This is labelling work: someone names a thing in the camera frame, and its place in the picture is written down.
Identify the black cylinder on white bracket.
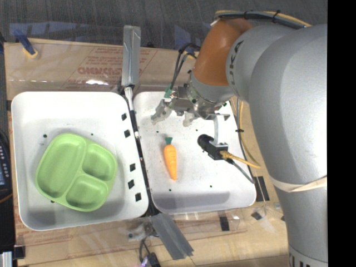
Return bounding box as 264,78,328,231
197,113,231,161

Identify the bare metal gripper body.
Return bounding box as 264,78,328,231
169,85,224,120

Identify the white plastic tray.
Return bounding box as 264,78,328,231
132,90,258,215
10,91,150,231

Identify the orange carrot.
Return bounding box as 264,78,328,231
163,136,178,181

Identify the green divided plate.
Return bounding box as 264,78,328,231
34,132,118,212

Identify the black block with thin wires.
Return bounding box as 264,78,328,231
146,252,162,267

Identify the brown cardboard board, red print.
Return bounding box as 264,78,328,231
3,37,289,267

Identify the thin black and white rod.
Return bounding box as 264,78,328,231
123,86,153,207

